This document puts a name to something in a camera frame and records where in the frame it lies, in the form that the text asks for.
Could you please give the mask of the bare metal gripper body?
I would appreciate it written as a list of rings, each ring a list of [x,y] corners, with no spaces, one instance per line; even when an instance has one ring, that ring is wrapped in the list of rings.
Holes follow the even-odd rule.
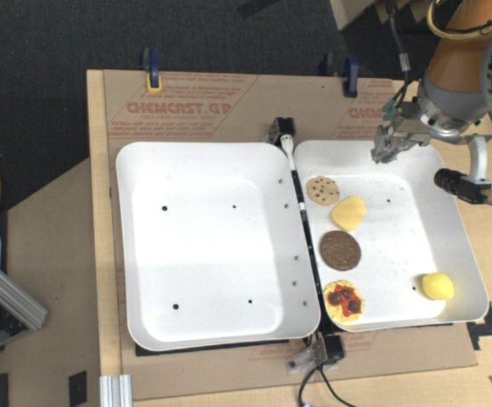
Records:
[[[427,146],[432,139],[458,144],[466,130],[458,120],[430,100],[404,102],[399,113],[384,130],[385,148]]]

